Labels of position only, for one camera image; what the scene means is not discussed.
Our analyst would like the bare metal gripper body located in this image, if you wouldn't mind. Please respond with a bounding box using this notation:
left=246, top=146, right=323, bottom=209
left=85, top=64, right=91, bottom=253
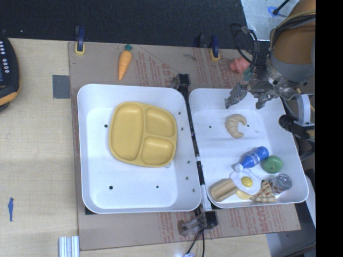
left=246, top=67, right=296, bottom=100

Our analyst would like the beige toy croissant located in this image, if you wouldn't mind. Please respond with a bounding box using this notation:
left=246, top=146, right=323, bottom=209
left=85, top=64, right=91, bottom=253
left=225, top=114, right=248, bottom=139

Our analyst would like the pink toy figure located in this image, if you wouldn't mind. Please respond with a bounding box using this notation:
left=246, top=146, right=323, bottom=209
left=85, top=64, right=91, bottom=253
left=229, top=57, right=252, bottom=73

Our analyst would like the white plastic tray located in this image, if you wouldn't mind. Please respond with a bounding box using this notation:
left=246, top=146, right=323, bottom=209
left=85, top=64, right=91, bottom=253
left=77, top=84, right=202, bottom=215
left=188, top=88, right=309, bottom=209

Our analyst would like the blue and white toy bottle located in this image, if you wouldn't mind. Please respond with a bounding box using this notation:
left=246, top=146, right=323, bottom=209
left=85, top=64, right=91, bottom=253
left=234, top=146, right=270, bottom=173

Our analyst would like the thin black and white rod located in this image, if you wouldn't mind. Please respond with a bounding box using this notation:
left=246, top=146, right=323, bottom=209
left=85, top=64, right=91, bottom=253
left=178, top=82, right=212, bottom=211

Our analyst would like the green round toy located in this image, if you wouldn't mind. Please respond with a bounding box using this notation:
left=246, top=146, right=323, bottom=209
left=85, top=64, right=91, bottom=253
left=262, top=155, right=283, bottom=174

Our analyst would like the brown cardboard board red print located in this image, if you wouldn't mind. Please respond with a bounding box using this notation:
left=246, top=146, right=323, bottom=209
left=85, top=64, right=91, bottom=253
left=67, top=41, right=302, bottom=251

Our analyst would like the white and yellow fried egg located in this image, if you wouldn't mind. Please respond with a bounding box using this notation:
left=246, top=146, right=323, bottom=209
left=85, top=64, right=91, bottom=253
left=229, top=168, right=262, bottom=195

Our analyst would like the small silver can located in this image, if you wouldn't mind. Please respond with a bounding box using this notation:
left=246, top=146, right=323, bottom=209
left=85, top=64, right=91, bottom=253
left=269, top=173, right=293, bottom=196

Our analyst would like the toy pizza slice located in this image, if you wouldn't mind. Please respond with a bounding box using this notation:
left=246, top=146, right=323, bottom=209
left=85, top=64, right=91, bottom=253
left=249, top=179, right=277, bottom=203

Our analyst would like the tan toy bread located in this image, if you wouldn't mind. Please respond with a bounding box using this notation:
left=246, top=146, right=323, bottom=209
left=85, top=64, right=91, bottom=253
left=209, top=178, right=238, bottom=202

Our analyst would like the yellow divided plate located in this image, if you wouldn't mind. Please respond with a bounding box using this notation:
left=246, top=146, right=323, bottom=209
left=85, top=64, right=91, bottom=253
left=108, top=101, right=178, bottom=168

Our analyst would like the orange toy carrot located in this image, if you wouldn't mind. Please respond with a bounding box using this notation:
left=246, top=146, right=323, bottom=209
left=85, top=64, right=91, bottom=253
left=117, top=44, right=133, bottom=81

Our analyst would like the black cylinder on white bracket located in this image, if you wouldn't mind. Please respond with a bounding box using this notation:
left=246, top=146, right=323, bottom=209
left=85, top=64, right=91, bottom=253
left=278, top=93, right=316, bottom=140

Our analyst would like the black block with thin wires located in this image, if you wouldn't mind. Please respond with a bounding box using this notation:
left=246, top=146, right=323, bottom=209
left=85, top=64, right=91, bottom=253
left=177, top=210, right=218, bottom=237
left=169, top=73, right=191, bottom=90

